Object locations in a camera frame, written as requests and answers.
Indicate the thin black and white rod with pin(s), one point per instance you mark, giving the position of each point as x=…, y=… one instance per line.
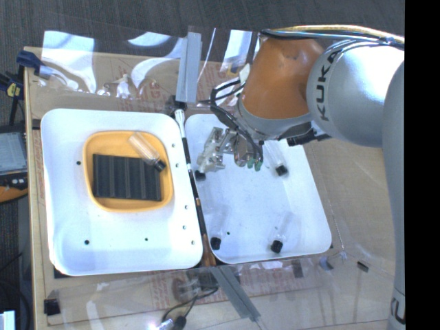
x=192, y=181

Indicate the white plastic tray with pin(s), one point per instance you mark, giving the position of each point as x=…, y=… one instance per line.
x=254, y=201
x=113, y=239

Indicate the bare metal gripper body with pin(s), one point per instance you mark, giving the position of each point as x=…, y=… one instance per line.
x=245, y=148

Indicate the yellow square plate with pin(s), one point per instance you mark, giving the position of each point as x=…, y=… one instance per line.
x=103, y=143

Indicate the brown cardboard board, red print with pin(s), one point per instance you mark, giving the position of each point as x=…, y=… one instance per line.
x=357, y=198

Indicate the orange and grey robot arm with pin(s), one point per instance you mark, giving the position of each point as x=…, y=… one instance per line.
x=343, y=88

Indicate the black ribbed rectangular insert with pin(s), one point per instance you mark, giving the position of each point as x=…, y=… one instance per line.
x=127, y=177

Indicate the clear plastic bottle, black cap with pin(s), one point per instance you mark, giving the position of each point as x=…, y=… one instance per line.
x=277, y=156
x=280, y=230
x=146, y=148
x=217, y=229

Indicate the black cylinder on white bracket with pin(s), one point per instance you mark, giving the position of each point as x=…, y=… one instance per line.
x=299, y=139

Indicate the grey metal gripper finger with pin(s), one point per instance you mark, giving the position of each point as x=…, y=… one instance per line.
x=220, y=156
x=206, y=155

